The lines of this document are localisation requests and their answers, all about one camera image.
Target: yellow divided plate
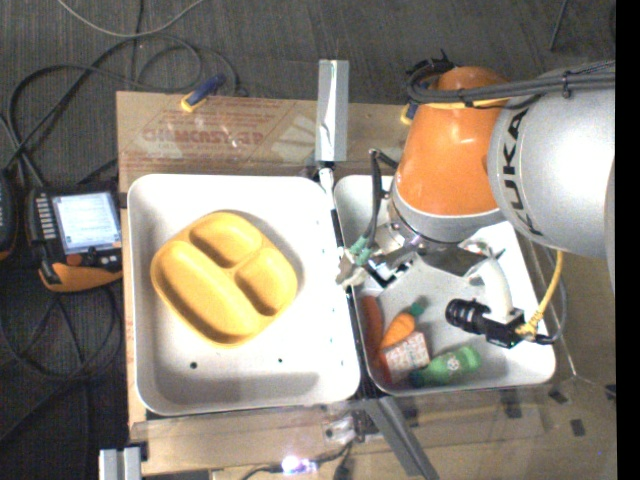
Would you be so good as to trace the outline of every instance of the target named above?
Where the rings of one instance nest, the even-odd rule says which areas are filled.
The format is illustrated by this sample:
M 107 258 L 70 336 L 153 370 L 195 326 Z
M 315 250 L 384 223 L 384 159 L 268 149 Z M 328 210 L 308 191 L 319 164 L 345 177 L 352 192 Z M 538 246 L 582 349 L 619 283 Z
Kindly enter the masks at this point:
M 257 336 L 298 290 L 282 252 L 226 211 L 205 215 L 166 242 L 151 261 L 151 281 L 173 311 L 220 347 Z

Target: yellow cable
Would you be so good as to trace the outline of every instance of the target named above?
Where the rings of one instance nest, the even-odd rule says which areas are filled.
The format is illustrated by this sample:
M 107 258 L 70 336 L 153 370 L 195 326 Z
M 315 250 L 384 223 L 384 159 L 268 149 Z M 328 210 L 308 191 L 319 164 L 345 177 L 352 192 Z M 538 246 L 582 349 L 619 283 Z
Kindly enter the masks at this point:
M 453 109 L 464 109 L 464 108 L 483 108 L 483 106 L 489 107 L 498 105 L 501 103 L 505 103 L 509 101 L 510 98 L 497 98 L 493 100 L 479 100 L 471 102 L 473 106 L 468 107 L 466 103 L 462 101 L 456 101 L 453 103 L 425 103 L 425 105 L 429 105 L 430 107 L 437 108 L 440 110 L 453 110 Z
M 564 263 L 564 253 L 562 251 L 557 251 L 556 268 L 553 271 L 553 277 L 551 278 L 551 282 L 547 287 L 547 292 L 542 298 L 542 301 L 540 301 L 537 311 L 533 314 L 533 316 L 529 319 L 529 321 L 526 324 L 521 325 L 516 329 L 516 332 L 520 336 L 523 336 L 525 339 L 533 340 L 536 334 L 538 334 L 538 324 L 540 323 L 540 320 L 542 320 L 542 317 L 544 316 L 544 312 L 547 309 L 547 306 L 549 305 L 549 302 L 551 301 L 551 298 L 553 297 L 554 292 L 556 291 L 558 283 L 560 282 L 563 263 Z

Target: metal bracket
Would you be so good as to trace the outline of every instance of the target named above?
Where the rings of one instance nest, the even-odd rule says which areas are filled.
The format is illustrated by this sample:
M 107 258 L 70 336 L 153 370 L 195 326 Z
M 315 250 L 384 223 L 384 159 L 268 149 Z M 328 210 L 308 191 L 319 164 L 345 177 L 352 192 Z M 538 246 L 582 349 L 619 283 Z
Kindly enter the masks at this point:
M 124 450 L 100 450 L 100 480 L 142 480 L 142 450 L 130 446 Z
M 371 417 L 402 464 L 407 476 L 422 476 L 426 480 L 440 479 L 418 439 L 409 429 L 394 397 L 360 400 L 355 405 L 364 409 Z
M 321 60 L 318 70 L 316 162 L 347 159 L 349 61 Z

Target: wire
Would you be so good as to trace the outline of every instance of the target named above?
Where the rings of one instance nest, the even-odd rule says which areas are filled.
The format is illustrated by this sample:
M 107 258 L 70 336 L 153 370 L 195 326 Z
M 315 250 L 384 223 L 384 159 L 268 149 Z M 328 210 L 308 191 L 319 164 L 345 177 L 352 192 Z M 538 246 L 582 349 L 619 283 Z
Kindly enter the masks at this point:
M 142 17 L 144 16 L 144 0 L 138 0 L 138 14 L 136 17 L 136 26 L 134 34 L 140 33 L 142 26 Z M 129 63 L 129 78 L 133 79 L 136 72 L 136 51 L 138 50 L 138 41 L 133 41 L 131 45 L 131 62 Z
M 131 42 L 135 43 L 139 41 L 137 39 L 125 39 L 123 41 L 116 43 L 109 49 L 107 49 L 89 65 L 69 63 L 69 64 L 57 64 L 53 66 L 47 66 L 45 68 L 32 72 L 31 74 L 23 78 L 20 82 L 18 82 L 18 84 L 14 87 L 9 97 L 6 121 L 0 115 L 0 118 L 2 118 L 0 119 L 0 123 L 2 124 L 3 129 L 5 129 L 5 132 L 8 134 L 8 136 L 11 138 L 12 142 L 15 145 L 15 150 L 11 155 L 11 157 L 9 158 L 9 160 L 7 161 L 6 166 L 8 167 L 19 156 L 22 156 L 23 158 L 25 158 L 24 153 L 26 152 L 26 148 L 29 145 L 29 143 L 33 140 L 33 137 L 35 136 L 37 131 L 40 128 L 42 128 L 44 124 L 47 123 L 53 116 L 57 115 L 59 112 L 64 110 L 65 106 L 68 104 L 71 97 L 77 92 L 81 84 L 88 78 L 89 75 L 94 73 L 100 76 L 104 76 L 108 79 L 114 80 L 116 82 L 129 84 L 136 88 L 144 89 L 147 91 L 162 91 L 165 93 L 185 93 L 193 90 L 201 82 L 201 79 L 203 78 L 203 72 L 204 72 L 204 58 L 203 58 L 202 52 L 206 52 L 213 55 L 216 59 L 220 60 L 222 64 L 225 66 L 225 68 L 230 72 L 230 76 L 228 78 L 232 82 L 231 90 L 232 91 L 235 90 L 237 86 L 237 74 L 235 73 L 235 70 L 231 65 L 231 63 L 219 52 L 216 52 L 215 50 L 209 49 L 209 48 L 196 49 L 193 45 L 189 44 L 188 42 L 167 34 L 155 34 L 153 36 L 146 36 L 144 40 L 164 41 L 164 42 L 174 43 L 175 46 L 170 47 L 168 49 L 164 49 L 161 52 L 156 53 L 154 56 L 152 56 L 151 59 L 147 60 L 141 66 L 140 72 L 138 73 L 137 76 L 134 77 L 134 79 L 130 79 L 126 76 L 118 75 L 116 73 L 113 73 L 111 71 L 108 71 L 99 67 L 115 52 L 124 48 L 127 44 Z M 160 55 L 163 55 L 168 50 L 186 51 L 189 54 L 189 56 L 193 59 L 194 69 L 193 69 L 193 73 L 191 74 L 191 78 L 188 80 L 188 82 L 186 84 L 183 84 L 177 87 L 160 87 L 160 86 L 141 82 L 140 78 L 144 70 L 146 70 L 152 62 L 155 62 Z M 16 113 L 18 101 L 22 93 L 24 92 L 26 87 L 35 79 L 38 79 L 45 75 L 49 75 L 54 72 L 63 71 L 63 70 L 76 70 L 76 71 L 81 71 L 82 73 L 75 80 L 75 82 L 73 82 L 68 87 L 66 92 L 51 106 L 51 108 L 44 113 L 44 115 L 38 120 L 38 122 L 33 126 L 33 128 L 27 134 L 25 134 L 24 136 L 21 136 L 20 132 L 18 131 L 18 126 L 16 122 L 17 118 L 15 113 Z M 27 166 L 29 167 L 32 176 L 40 186 L 43 186 L 44 181 L 42 180 L 42 177 L 38 174 L 37 169 L 35 169 L 35 167 L 32 165 L 32 162 L 28 159 L 28 157 L 25 159 L 28 162 Z
M 390 156 L 386 155 L 383 151 L 380 151 L 379 149 L 376 149 L 375 152 L 376 152 L 376 157 L 377 157 L 378 160 L 382 160 L 385 164 L 387 164 L 393 170 L 398 168 L 398 162 L 396 162 Z
M 347 478 L 348 470 L 345 465 L 349 460 L 349 456 L 351 455 L 351 449 L 353 448 L 353 441 L 349 441 L 347 446 L 348 448 L 346 450 L 346 453 L 344 454 L 344 456 L 342 457 L 342 460 L 339 462 L 338 466 L 336 467 L 336 470 L 333 472 L 334 480 Z
M 439 108 L 477 108 L 478 105 L 492 105 L 518 96 L 530 96 L 561 92 L 569 96 L 575 90 L 615 88 L 615 61 L 599 63 L 595 67 L 562 74 L 543 75 L 533 80 L 487 85 L 457 91 L 430 90 L 428 86 L 416 83 L 414 74 L 407 82 L 407 92 L 418 103 L 432 104 Z
M 549 261 L 549 263 L 554 267 L 554 270 L 556 268 L 556 262 L 553 258 L 553 255 L 551 254 L 551 252 L 549 251 L 548 248 L 544 248 L 544 254 L 547 258 L 547 260 Z M 567 294 L 567 287 L 564 284 L 564 281 L 562 279 L 562 277 L 560 277 L 560 280 L 558 281 L 558 293 L 560 294 L 560 321 L 558 323 L 558 329 L 556 330 L 556 332 L 554 333 L 553 336 L 549 337 L 549 336 L 545 336 L 543 334 L 537 334 L 536 335 L 536 343 L 539 343 L 540 345 L 552 345 L 553 343 L 555 343 L 556 341 L 558 341 L 562 335 L 564 334 L 564 330 L 566 328 L 567 325 L 567 313 L 569 310 L 569 302 L 568 302 L 568 294 Z
M 97 30 L 98 32 L 102 32 L 104 34 L 108 34 L 108 35 L 114 36 L 114 37 L 120 37 L 120 38 L 126 38 L 126 39 L 135 39 L 135 38 L 146 37 L 146 36 L 149 36 L 149 35 L 152 35 L 152 34 L 157 34 L 157 33 L 160 33 L 160 32 L 164 32 L 166 29 L 168 29 L 170 26 L 172 26 L 178 20 L 180 20 L 185 14 L 187 14 L 190 11 L 192 11 L 194 8 L 196 8 L 197 6 L 203 4 L 207 0 L 196 0 L 194 3 L 192 3 L 191 5 L 186 7 L 184 10 L 182 10 L 180 13 L 178 13 L 175 17 L 170 19 L 164 25 L 161 25 L 161 26 L 159 26 L 159 27 L 157 27 L 155 29 L 152 29 L 152 30 L 149 30 L 149 31 L 146 31 L 146 32 L 136 32 L 134 34 L 126 34 L 126 33 L 121 33 L 121 32 L 114 32 L 113 30 L 108 30 L 106 28 L 102 28 L 102 27 L 92 23 L 90 20 L 88 20 L 84 16 L 80 15 L 77 11 L 75 11 L 73 8 L 71 8 L 71 6 L 69 6 L 69 4 L 67 4 L 64 0 L 57 0 L 57 1 L 72 16 L 74 16 L 75 18 L 79 19 L 85 25 L 88 25 L 89 27 L 93 28 L 94 30 Z
M 549 302 L 551 301 L 551 298 L 553 297 L 553 294 L 558 286 L 558 283 L 560 282 L 560 276 L 562 275 L 562 267 L 564 263 L 564 253 L 561 250 L 558 250 L 556 254 L 556 265 L 553 272 L 553 277 L 551 278 L 551 282 L 547 287 L 547 291 L 544 297 L 538 305 L 538 309 L 526 324 L 523 324 L 516 329 L 516 333 L 520 336 L 525 337 L 525 339 L 535 339 L 538 333 L 538 324 L 544 317 L 544 312 L 546 311 L 547 306 L 549 305 Z
M 329 455 L 322 455 L 316 459 L 311 459 L 310 462 L 314 462 L 318 466 L 318 468 L 320 468 L 320 466 L 322 466 L 323 464 L 326 464 L 327 462 L 333 462 L 334 460 L 339 459 L 344 455 L 342 461 L 340 461 L 340 464 L 338 465 L 338 468 L 344 467 L 344 464 L 349 454 L 351 453 L 352 447 L 353 447 L 353 439 L 349 441 L 346 445 L 344 445 L 338 452 L 331 453 Z M 271 464 L 267 466 L 260 466 L 249 471 L 247 474 L 245 474 L 242 477 L 241 480 L 247 480 L 248 478 L 251 478 L 252 476 L 257 475 L 258 473 L 282 473 L 282 472 L 283 472 L 283 469 L 281 464 Z
M 96 349 L 87 357 L 84 357 L 84 354 L 79 348 L 80 345 L 78 336 L 73 324 L 71 323 L 71 318 L 69 317 L 69 314 L 64 306 L 62 294 L 60 293 L 56 293 L 51 296 L 51 298 L 49 299 L 49 303 L 47 304 L 45 315 L 36 325 L 36 329 L 29 338 L 27 346 L 21 351 L 16 350 L 7 339 L 0 314 L 0 339 L 2 339 L 2 341 L 5 343 L 5 349 L 7 349 L 9 355 L 11 356 L 8 361 L 5 361 L 2 365 L 0 365 L 2 366 L 2 369 L 4 369 L 7 364 L 16 362 L 23 367 L 33 371 L 38 377 L 41 377 L 45 381 L 49 381 L 58 385 L 57 389 L 54 389 L 53 392 L 50 393 L 47 397 L 39 400 L 34 407 L 31 407 L 31 410 L 29 414 L 27 414 L 27 416 L 22 418 L 20 421 L 15 422 L 8 429 L 4 429 L 4 433 L 0 435 L 0 442 L 2 442 L 9 434 L 11 434 L 30 414 L 33 414 L 39 407 L 44 405 L 54 394 L 61 393 L 78 382 L 84 383 L 101 378 L 120 354 L 123 345 L 122 336 L 124 331 L 122 316 L 120 315 L 115 295 L 113 294 L 109 286 L 104 286 L 91 291 L 102 291 L 107 295 L 111 318 L 108 325 L 108 330 L 103 336 L 102 341 L 96 347 Z M 65 322 L 67 331 L 71 336 L 74 349 L 76 349 L 76 353 L 79 354 L 80 358 L 79 365 L 68 373 L 54 372 L 46 368 L 27 354 L 42 336 L 44 326 L 49 321 L 51 312 L 54 308 L 58 308 L 60 310 L 60 314 L 62 315 L 63 321 Z M 104 352 L 108 350 L 108 344 L 112 340 L 114 335 L 117 337 L 115 346 L 111 348 L 106 358 L 103 358 L 101 361 L 99 361 L 100 356 L 104 355 Z
M 378 228 L 378 214 L 380 213 L 380 205 L 382 203 L 382 175 L 380 173 L 380 165 L 378 165 L 378 151 L 371 149 L 369 156 L 371 159 L 371 183 L 372 183 L 372 203 L 371 203 L 371 219 L 369 226 L 365 231 L 367 237 L 367 248 L 372 249 L 376 239 L 376 229 Z

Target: small box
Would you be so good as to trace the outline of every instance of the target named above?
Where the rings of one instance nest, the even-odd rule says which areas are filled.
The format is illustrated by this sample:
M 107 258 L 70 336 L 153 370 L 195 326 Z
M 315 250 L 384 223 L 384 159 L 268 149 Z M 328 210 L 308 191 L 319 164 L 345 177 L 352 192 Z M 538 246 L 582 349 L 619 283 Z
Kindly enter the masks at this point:
M 409 372 L 424 368 L 431 360 L 424 334 L 412 332 L 404 340 L 381 352 L 385 379 L 392 384 L 404 380 Z

